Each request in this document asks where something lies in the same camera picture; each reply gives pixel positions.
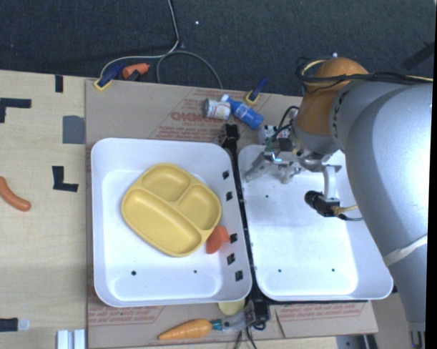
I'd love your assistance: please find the black block with thin wires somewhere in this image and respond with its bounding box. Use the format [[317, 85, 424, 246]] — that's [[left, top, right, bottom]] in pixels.
[[247, 299, 272, 331], [221, 122, 242, 149]]

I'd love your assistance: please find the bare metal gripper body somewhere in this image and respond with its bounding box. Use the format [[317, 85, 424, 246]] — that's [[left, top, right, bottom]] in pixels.
[[262, 135, 334, 176]]

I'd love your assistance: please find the white can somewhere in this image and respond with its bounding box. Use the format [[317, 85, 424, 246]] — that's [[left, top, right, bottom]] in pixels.
[[201, 97, 232, 122]]

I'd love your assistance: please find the black and white small carton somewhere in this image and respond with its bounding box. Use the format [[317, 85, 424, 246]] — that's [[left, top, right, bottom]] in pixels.
[[262, 124, 291, 143]]

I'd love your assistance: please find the brown cardboard board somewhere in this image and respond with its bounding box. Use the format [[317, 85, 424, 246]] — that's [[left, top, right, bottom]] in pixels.
[[75, 77, 388, 349]]

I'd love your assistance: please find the orange toy food piece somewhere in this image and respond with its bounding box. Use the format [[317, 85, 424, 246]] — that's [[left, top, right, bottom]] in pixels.
[[205, 224, 232, 256]]

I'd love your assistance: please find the orange carrot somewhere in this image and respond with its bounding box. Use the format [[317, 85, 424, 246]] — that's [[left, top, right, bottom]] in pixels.
[[157, 316, 224, 343]]

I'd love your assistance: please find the orange sausage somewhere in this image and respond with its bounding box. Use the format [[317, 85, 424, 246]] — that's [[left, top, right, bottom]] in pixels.
[[0, 175, 34, 213]]

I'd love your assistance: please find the black cylinder on white bracket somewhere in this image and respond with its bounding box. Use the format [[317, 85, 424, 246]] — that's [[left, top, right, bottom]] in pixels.
[[303, 163, 343, 219]]

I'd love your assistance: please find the yellow divided plate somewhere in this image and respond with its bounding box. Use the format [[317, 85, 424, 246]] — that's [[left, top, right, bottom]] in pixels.
[[119, 161, 225, 260]]

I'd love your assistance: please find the white plastic tray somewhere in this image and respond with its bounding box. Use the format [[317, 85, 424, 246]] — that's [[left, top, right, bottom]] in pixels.
[[85, 137, 258, 313], [232, 143, 399, 307]]

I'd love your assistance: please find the blue bottle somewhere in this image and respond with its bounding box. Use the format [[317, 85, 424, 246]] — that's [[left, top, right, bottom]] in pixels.
[[220, 93, 266, 131]]

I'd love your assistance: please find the yellow rounded toy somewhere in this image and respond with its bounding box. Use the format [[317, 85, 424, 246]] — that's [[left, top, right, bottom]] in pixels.
[[217, 297, 246, 317]]

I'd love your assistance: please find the thin black rod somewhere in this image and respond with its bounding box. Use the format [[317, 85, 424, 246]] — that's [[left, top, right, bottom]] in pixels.
[[223, 144, 267, 304]]

